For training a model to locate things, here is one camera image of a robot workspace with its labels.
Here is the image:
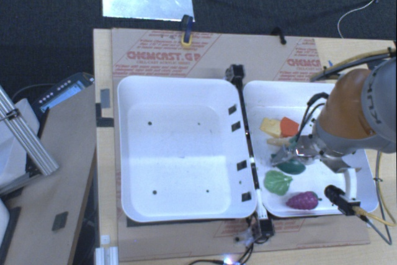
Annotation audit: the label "light green lettuce leaf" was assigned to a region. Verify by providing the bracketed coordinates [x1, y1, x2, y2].
[264, 170, 293, 197]

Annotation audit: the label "black block with thin wires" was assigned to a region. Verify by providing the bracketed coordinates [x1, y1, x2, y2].
[225, 63, 246, 83]
[258, 218, 275, 238]

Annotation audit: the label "dark green toy vegetable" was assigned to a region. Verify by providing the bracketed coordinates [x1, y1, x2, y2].
[275, 159, 306, 176]

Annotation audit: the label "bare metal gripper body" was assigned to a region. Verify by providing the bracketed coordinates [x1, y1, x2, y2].
[293, 135, 326, 166]

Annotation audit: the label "orange red wedge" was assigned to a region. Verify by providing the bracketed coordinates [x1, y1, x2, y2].
[280, 116, 300, 138]

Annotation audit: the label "yellow cheese wedge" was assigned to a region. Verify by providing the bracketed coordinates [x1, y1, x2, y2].
[259, 117, 283, 138]

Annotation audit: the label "brown cardboard board red print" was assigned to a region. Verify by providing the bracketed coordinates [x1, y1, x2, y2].
[110, 28, 372, 254]

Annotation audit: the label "black cylinder on white bracket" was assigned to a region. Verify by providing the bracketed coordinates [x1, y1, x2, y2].
[324, 166, 362, 217]

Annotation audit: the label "white plastic tray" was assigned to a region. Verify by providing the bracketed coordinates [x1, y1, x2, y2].
[243, 80, 380, 218]
[117, 75, 259, 223]

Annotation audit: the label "thin black and white rod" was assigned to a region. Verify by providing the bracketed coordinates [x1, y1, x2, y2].
[234, 79, 266, 222]

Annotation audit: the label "purple grapes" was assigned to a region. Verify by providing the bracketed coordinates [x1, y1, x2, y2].
[285, 191, 321, 210]

